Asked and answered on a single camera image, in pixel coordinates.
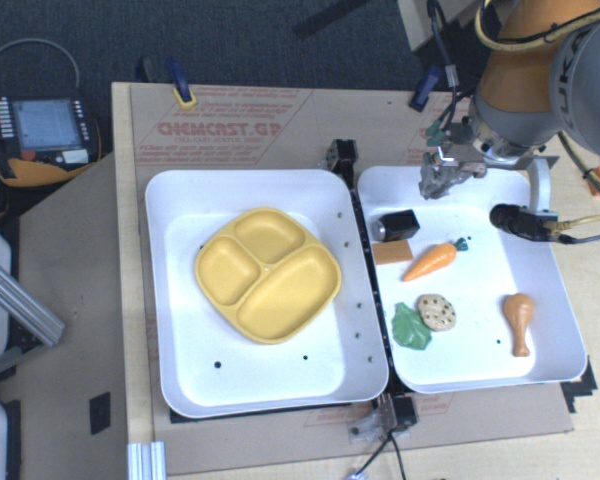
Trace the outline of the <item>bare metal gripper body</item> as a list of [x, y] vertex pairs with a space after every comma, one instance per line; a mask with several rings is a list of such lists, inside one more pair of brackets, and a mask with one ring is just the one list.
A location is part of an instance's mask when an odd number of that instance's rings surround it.
[[429, 178], [482, 178], [489, 168], [515, 169], [535, 149], [506, 140], [481, 121], [431, 129], [428, 146]]

